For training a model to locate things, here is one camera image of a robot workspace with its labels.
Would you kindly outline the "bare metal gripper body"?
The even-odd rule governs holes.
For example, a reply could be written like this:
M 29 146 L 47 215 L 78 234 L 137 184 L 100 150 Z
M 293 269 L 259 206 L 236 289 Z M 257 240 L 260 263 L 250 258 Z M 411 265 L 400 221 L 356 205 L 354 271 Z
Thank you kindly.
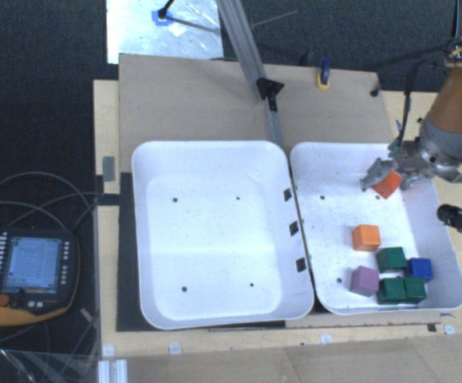
M 425 137 L 399 144 L 395 140 L 393 159 L 399 174 L 416 172 L 421 176 L 420 180 L 439 177 L 449 183 L 462 183 L 462 172 L 459 171 L 462 160 L 449 156 Z

